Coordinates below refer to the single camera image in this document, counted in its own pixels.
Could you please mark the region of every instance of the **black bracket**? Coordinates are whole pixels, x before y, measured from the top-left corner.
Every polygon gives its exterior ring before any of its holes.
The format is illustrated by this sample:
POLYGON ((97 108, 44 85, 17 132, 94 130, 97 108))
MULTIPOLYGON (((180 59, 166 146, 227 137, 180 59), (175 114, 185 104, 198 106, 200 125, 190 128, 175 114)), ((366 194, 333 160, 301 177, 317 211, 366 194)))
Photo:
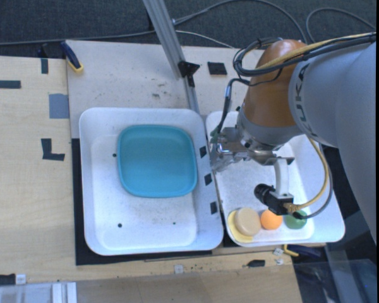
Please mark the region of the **black bracket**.
POLYGON ((193 74, 200 68, 200 65, 189 63, 186 61, 180 61, 178 63, 178 68, 181 73, 181 76, 184 78, 185 76, 188 79, 189 86, 195 87, 193 74))

